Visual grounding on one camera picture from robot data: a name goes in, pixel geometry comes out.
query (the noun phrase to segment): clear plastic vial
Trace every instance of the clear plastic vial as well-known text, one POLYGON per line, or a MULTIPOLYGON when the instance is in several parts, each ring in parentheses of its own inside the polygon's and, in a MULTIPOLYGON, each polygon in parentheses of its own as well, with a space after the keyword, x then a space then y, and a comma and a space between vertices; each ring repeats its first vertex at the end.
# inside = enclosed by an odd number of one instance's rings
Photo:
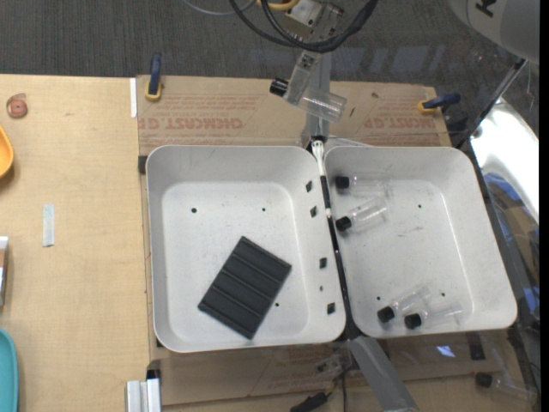
POLYGON ((377 318, 384 324, 393 318, 401 318, 404 314, 420 304, 426 304, 431 299, 431 290, 425 285, 416 286, 406 293, 396 297, 388 306, 377 312, 377 318))
POLYGON ((536 389, 507 379, 502 373, 476 373, 474 381, 480 389, 488 390, 493 395, 503 394, 502 397, 514 397, 529 404, 534 404, 538 399, 536 389))
MULTIPOLYGON (((270 93, 272 94, 284 97, 287 89, 288 81, 286 80, 275 78, 271 82, 270 93)), ((309 86, 295 106, 313 116, 337 123, 343 116, 346 104, 347 100, 337 94, 309 86)))
POLYGON ((460 324, 462 317, 462 304, 455 301, 436 306, 427 306, 412 312, 404 318, 404 324, 409 330, 415 330, 416 328, 428 329, 432 326, 448 322, 460 324))
POLYGON ((382 197, 375 197, 349 210, 335 222, 340 232, 360 232, 389 219, 387 202, 382 197))
POLYGON ((387 197, 390 195, 389 176, 382 173, 337 176, 335 187, 338 192, 349 192, 356 197, 387 197))

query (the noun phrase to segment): blue and yellow clamp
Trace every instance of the blue and yellow clamp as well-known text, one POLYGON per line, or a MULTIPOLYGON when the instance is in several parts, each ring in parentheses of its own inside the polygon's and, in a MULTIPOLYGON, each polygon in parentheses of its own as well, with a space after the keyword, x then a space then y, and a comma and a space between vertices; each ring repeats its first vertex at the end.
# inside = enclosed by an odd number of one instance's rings
POLYGON ((145 98, 152 102, 160 99, 162 83, 160 82, 160 62, 162 54, 156 52, 151 58, 151 79, 145 86, 145 98))
POLYGON ((441 94, 432 100, 421 100, 418 103, 418 110, 424 114, 427 114, 434 113, 437 108, 440 107, 442 111, 444 111, 449 106, 457 104, 460 100, 462 100, 462 97, 459 93, 441 94))

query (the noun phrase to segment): gray carpet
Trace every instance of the gray carpet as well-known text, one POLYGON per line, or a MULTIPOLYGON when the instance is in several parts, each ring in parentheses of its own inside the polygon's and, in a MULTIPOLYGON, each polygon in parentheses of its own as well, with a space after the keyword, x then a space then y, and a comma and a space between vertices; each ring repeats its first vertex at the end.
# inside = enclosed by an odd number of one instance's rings
MULTIPOLYGON (((192 0, 228 10, 226 0, 192 0)), ((253 21, 270 26, 259 9, 253 21)), ((163 72, 289 77, 299 51, 274 45, 236 16, 197 14, 177 0, 0 0, 0 73, 135 76, 154 52, 163 72)), ((516 57, 463 25, 444 0, 381 0, 364 28, 333 54, 332 79, 406 82, 459 92, 453 118, 478 115, 516 57)), ((506 100, 539 135, 539 66, 506 100)))

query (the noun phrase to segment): blue plate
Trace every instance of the blue plate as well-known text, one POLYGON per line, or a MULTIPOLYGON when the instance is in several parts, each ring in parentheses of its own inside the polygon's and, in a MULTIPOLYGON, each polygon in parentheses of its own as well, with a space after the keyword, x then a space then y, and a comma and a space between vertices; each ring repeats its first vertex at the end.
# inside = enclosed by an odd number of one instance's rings
POLYGON ((0 328, 0 412, 17 412, 19 372, 12 338, 0 328))

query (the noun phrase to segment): black cap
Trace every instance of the black cap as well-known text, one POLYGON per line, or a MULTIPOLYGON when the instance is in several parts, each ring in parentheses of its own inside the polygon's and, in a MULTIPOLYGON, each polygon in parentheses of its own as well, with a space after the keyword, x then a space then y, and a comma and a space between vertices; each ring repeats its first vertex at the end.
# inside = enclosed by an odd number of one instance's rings
POLYGON ((414 330, 421 326, 421 316, 418 313, 408 314, 404 318, 404 324, 409 330, 414 330))
POLYGON ((348 216, 344 216, 335 222, 335 226, 337 227, 337 229, 341 230, 342 232, 345 232, 352 225, 353 225, 353 222, 348 216))
POLYGON ((288 81, 282 78, 273 78, 269 92, 277 96, 284 96, 288 90, 288 81))
POLYGON ((489 388, 492 386, 493 380, 493 376, 487 373, 476 373, 474 376, 474 382, 477 386, 482 386, 483 388, 489 388))
POLYGON ((390 306, 386 306, 377 312, 377 318, 385 324, 395 318, 395 311, 390 306))
POLYGON ((351 184, 351 181, 349 180, 349 177, 336 177, 335 178, 335 187, 337 189, 346 189, 351 184))

